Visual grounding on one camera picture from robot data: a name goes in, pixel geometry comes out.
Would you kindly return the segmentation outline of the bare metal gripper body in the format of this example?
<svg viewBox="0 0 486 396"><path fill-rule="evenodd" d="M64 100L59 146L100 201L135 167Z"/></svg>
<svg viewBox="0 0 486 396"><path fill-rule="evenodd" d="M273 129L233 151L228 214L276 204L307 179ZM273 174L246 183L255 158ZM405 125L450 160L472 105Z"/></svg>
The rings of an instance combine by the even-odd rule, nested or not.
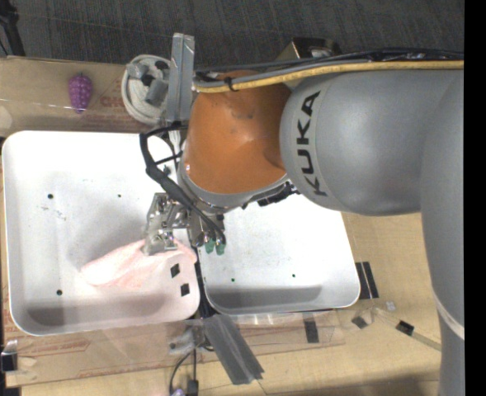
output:
<svg viewBox="0 0 486 396"><path fill-rule="evenodd" d="M201 210L200 205L177 202L168 193L156 193L147 214L147 224L157 220L161 228L185 229L189 244L226 244L223 220Z"/></svg>

